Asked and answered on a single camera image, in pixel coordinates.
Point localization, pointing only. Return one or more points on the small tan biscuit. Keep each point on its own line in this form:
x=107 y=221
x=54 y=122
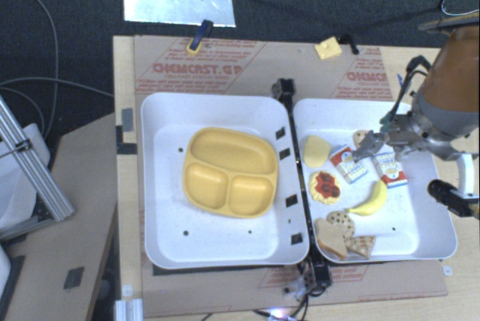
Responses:
x=359 y=138

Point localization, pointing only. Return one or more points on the yellow potato chip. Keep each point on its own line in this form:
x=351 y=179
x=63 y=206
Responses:
x=315 y=151

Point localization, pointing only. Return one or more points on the red and white carton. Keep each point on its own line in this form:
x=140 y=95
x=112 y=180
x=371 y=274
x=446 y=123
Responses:
x=392 y=171
x=350 y=167

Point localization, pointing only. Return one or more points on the yellow cheese piece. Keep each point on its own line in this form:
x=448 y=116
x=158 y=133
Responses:
x=327 y=47

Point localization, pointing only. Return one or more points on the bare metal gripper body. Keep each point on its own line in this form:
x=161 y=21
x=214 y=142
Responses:
x=420 y=130

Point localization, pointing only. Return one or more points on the brown chocolate chip cookie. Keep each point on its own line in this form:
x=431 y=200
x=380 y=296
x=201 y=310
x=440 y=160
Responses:
x=342 y=222

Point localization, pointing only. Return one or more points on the black cylinder on white bracket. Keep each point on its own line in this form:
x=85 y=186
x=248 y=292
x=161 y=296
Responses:
x=450 y=195

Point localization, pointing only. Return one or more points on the tan bread slice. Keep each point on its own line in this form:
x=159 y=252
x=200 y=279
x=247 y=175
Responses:
x=330 y=239

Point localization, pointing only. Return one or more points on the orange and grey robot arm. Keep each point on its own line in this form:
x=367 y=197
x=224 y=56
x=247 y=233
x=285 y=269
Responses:
x=450 y=68

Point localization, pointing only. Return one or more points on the yellow banana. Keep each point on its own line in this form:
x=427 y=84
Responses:
x=373 y=201

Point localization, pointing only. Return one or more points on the tan waffle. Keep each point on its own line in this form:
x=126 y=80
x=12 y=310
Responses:
x=360 y=246

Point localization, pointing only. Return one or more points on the yellow pizza with red topping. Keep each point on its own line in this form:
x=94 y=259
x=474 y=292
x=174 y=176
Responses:
x=324 y=187

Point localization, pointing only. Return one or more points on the thin black rod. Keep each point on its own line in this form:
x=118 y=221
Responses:
x=300 y=169

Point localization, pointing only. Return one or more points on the yellow divided plate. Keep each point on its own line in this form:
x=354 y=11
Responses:
x=230 y=173

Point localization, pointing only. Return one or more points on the brown cardboard board red print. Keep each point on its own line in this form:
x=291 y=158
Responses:
x=232 y=64

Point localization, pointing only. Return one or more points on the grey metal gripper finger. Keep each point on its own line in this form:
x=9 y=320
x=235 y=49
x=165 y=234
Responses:
x=403 y=152
x=369 y=145

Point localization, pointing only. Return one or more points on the white plastic tray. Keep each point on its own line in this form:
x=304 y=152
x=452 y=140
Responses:
x=408 y=222
x=225 y=237

